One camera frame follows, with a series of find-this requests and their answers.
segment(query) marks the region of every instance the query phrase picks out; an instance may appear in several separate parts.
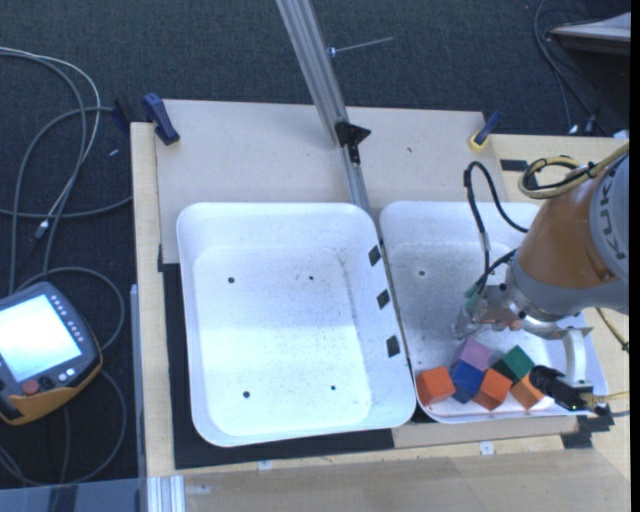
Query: purple block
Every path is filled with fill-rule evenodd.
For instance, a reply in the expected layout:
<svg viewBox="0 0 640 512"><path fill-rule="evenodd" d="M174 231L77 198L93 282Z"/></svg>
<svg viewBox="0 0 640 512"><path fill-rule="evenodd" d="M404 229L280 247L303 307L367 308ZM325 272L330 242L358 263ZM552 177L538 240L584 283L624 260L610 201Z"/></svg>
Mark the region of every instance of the purple block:
<svg viewBox="0 0 640 512"><path fill-rule="evenodd" d="M478 343L473 338L467 338L456 348L451 366L454 366L458 361L464 361L480 371L485 371L489 366L490 357L490 348Z"/></svg>

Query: metal pole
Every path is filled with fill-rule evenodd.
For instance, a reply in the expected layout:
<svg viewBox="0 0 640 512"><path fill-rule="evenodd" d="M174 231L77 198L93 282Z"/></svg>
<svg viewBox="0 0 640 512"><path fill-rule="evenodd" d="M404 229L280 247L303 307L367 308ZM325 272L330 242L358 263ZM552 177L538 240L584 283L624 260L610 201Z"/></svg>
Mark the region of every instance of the metal pole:
<svg viewBox="0 0 640 512"><path fill-rule="evenodd" d="M325 132L335 145L340 145L335 127L349 118L311 2L276 0L276 3ZM346 146L342 147L342 154L351 201L369 213L360 164L353 162Z"/></svg>

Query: green block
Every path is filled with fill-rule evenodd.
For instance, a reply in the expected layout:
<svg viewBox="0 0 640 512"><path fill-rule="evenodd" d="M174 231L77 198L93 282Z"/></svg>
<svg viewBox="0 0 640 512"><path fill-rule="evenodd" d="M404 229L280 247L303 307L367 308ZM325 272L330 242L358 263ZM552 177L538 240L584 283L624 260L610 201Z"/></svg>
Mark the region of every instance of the green block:
<svg viewBox="0 0 640 512"><path fill-rule="evenodd" d="M498 360L492 368L515 384L535 366L520 345L516 345Z"/></svg>

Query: orange block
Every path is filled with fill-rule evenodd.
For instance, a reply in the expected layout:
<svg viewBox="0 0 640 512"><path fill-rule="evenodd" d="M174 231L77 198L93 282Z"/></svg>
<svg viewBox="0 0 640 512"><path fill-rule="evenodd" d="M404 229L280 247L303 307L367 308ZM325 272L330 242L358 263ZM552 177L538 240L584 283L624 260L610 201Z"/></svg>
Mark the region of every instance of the orange block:
<svg viewBox="0 0 640 512"><path fill-rule="evenodd" d="M488 368L484 373L478 393L473 397L473 401L492 411L507 398L512 384L510 378L505 377L493 368Z"/></svg>
<svg viewBox="0 0 640 512"><path fill-rule="evenodd" d="M531 384L528 373L511 388L511 394L525 409L531 409L544 398L544 393Z"/></svg>
<svg viewBox="0 0 640 512"><path fill-rule="evenodd" d="M438 366L422 372L416 377L418 398L424 406L442 402L456 392L449 370Z"/></svg>

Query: wooden block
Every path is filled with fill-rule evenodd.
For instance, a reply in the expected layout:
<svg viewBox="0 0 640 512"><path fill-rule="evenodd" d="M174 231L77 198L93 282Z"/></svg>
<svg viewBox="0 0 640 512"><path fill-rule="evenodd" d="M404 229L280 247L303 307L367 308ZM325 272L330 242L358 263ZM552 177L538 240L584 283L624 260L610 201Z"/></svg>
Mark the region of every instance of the wooden block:
<svg viewBox="0 0 640 512"><path fill-rule="evenodd" d="M473 401L492 411L507 398L511 385L511 379L493 368L488 368Z"/></svg>
<svg viewBox="0 0 640 512"><path fill-rule="evenodd" d="M478 392L484 372L465 361L458 361L450 368L449 375L451 375L453 385L456 387L453 398L466 404Z"/></svg>
<svg viewBox="0 0 640 512"><path fill-rule="evenodd" d="M444 366L431 368L416 377L418 398L424 406L442 402L456 392L449 371Z"/></svg>
<svg viewBox="0 0 640 512"><path fill-rule="evenodd" d="M514 384L511 388L511 394L525 409L531 409L544 398L542 391L531 384L528 373Z"/></svg>
<svg viewBox="0 0 640 512"><path fill-rule="evenodd" d="M480 371L485 371L489 365L491 349L473 338L467 338L457 348L451 361L451 366L458 361L465 361Z"/></svg>
<svg viewBox="0 0 640 512"><path fill-rule="evenodd" d="M522 379L533 367L534 362L520 345L509 350L492 366L494 370L511 379L513 384Z"/></svg>

